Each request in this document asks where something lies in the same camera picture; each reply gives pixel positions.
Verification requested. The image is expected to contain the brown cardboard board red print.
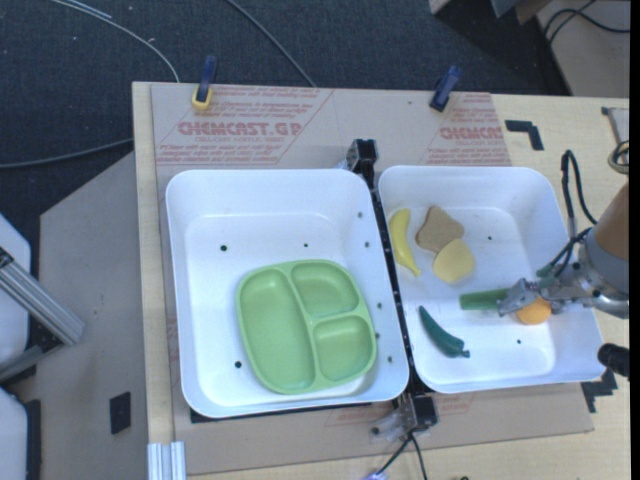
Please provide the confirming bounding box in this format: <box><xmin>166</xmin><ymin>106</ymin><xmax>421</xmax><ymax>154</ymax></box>
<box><xmin>148</xmin><ymin>82</ymin><xmax>597</xmax><ymax>477</ymax></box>

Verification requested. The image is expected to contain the green divided plate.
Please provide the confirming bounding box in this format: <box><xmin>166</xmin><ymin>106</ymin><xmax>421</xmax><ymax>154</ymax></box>
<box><xmin>235</xmin><ymin>258</ymin><xmax>378</xmax><ymax>396</ymax></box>

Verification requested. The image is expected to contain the black cylinder on white bracket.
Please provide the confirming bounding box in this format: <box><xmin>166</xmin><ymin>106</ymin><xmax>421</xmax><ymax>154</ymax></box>
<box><xmin>596</xmin><ymin>341</ymin><xmax>630</xmax><ymax>377</ymax></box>

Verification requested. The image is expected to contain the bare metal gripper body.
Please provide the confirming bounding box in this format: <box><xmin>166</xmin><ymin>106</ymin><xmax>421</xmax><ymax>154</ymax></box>
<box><xmin>535</xmin><ymin>267</ymin><xmax>630</xmax><ymax>320</ymax></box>

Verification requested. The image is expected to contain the white plastic tray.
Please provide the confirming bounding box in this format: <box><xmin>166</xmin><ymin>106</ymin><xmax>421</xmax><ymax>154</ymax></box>
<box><xmin>164</xmin><ymin>167</ymin><xmax>412</xmax><ymax>419</ymax></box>
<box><xmin>376</xmin><ymin>163</ymin><xmax>607</xmax><ymax>396</ymax></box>

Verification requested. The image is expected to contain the thin black rod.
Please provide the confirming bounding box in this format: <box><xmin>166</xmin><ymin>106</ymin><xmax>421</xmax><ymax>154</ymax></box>
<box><xmin>363</xmin><ymin>166</ymin><xmax>420</xmax><ymax>400</ymax></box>

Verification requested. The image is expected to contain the brown bread slice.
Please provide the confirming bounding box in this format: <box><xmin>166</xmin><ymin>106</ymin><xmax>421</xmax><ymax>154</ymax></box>
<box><xmin>414</xmin><ymin>205</ymin><xmax>466</xmax><ymax>251</ymax></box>

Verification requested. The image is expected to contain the pale yellow rounded slice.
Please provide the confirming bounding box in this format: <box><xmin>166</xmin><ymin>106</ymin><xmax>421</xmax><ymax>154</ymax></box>
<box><xmin>431</xmin><ymin>237</ymin><xmax>476</xmax><ymax>285</ymax></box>

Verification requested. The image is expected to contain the dark green chili pepper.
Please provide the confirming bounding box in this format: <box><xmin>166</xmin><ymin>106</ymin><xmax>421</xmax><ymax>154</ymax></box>
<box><xmin>417</xmin><ymin>305</ymin><xmax>472</xmax><ymax>359</ymax></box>

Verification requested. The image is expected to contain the black block with thin wires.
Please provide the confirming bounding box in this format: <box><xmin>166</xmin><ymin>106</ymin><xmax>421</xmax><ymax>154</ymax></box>
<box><xmin>408</xmin><ymin>394</ymin><xmax>441</xmax><ymax>430</ymax></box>
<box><xmin>346</xmin><ymin>137</ymin><xmax>380</xmax><ymax>175</ymax></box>

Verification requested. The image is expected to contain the yellow banana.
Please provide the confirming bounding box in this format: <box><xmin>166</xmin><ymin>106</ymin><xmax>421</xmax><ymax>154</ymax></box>
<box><xmin>388</xmin><ymin>208</ymin><xmax>423</xmax><ymax>278</ymax></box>

